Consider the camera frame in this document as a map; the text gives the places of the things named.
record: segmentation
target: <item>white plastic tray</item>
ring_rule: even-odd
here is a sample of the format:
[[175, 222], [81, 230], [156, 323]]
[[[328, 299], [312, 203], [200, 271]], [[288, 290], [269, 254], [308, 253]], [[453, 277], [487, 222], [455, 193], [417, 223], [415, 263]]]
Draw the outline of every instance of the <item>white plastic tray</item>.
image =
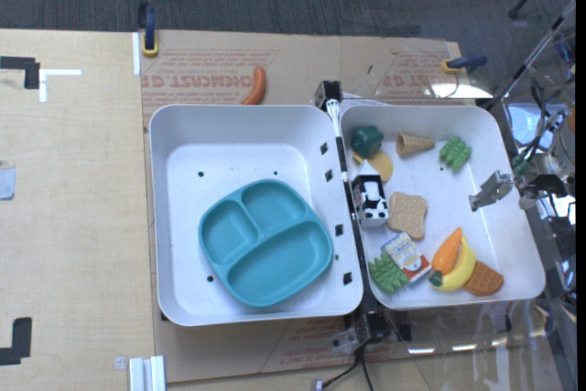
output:
[[[170, 105], [151, 119], [150, 147], [158, 301], [170, 320], [201, 326], [341, 316], [359, 305], [363, 283], [324, 112], [313, 106]], [[318, 215], [333, 242], [333, 260], [293, 297], [259, 309], [239, 302], [215, 278], [199, 246], [198, 223], [216, 201], [266, 178], [289, 184]]]
[[[431, 261], [437, 247], [460, 226], [478, 260], [504, 275], [505, 281], [493, 295], [477, 297], [464, 289], [439, 291], [425, 279], [389, 294], [373, 281], [379, 301], [394, 310], [465, 305], [484, 301], [532, 299], [545, 287], [545, 272], [526, 214], [518, 207], [513, 189], [504, 199], [472, 212], [469, 195], [495, 170], [513, 174], [498, 124], [474, 106], [369, 106], [356, 105], [342, 114], [342, 133], [350, 177], [357, 164], [351, 157], [351, 133], [361, 125], [375, 125], [384, 135], [382, 150], [391, 158], [394, 172], [384, 185], [390, 198], [395, 191], [418, 195], [428, 202], [425, 235], [417, 247]], [[427, 136], [435, 148], [408, 157], [395, 151], [399, 133]], [[439, 159], [443, 144], [459, 136], [472, 147], [465, 165], [452, 171]], [[394, 233], [388, 228], [362, 229], [366, 259], [380, 257], [381, 246]]]

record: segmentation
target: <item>sausage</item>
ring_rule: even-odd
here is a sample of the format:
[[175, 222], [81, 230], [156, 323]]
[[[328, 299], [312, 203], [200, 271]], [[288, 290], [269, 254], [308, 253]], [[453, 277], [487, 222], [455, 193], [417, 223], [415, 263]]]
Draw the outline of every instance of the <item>sausage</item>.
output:
[[266, 87], [266, 72], [263, 67], [256, 67], [253, 74], [253, 88], [240, 104], [259, 104], [263, 99]]

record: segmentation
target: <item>yellow banana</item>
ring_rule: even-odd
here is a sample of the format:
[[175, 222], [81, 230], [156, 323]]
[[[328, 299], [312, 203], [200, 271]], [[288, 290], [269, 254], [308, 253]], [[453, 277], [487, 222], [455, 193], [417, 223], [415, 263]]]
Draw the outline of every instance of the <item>yellow banana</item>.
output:
[[462, 287], [474, 271], [476, 265], [476, 254], [466, 241], [466, 237], [463, 235], [460, 240], [461, 248], [458, 254], [458, 260], [454, 268], [445, 276], [441, 277], [441, 285], [436, 287], [439, 290], [455, 290], [456, 288]]

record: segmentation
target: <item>yellow clamp part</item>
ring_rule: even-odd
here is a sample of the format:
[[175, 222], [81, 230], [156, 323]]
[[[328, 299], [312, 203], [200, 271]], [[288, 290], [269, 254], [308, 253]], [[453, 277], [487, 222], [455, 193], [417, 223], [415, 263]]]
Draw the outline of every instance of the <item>yellow clamp part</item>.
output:
[[140, 50], [143, 53], [143, 56], [147, 56], [148, 58], [155, 57], [158, 54], [158, 42], [157, 42], [157, 32], [155, 32], [155, 44], [152, 49], [147, 49], [145, 47], [145, 35], [141, 35], [140, 37]]
[[460, 69], [453, 69], [452, 67], [448, 67], [448, 62], [450, 59], [444, 59], [442, 62], [439, 63], [439, 67], [446, 73], [450, 72], [459, 72]]

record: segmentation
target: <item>blue divided plate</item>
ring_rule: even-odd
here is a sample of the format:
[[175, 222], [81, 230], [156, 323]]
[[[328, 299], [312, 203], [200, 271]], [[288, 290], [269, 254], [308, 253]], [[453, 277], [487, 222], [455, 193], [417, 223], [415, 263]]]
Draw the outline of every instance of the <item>blue divided plate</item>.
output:
[[332, 243], [309, 205], [287, 184], [261, 179], [228, 194], [201, 217], [200, 246], [232, 294], [269, 307], [330, 265]]

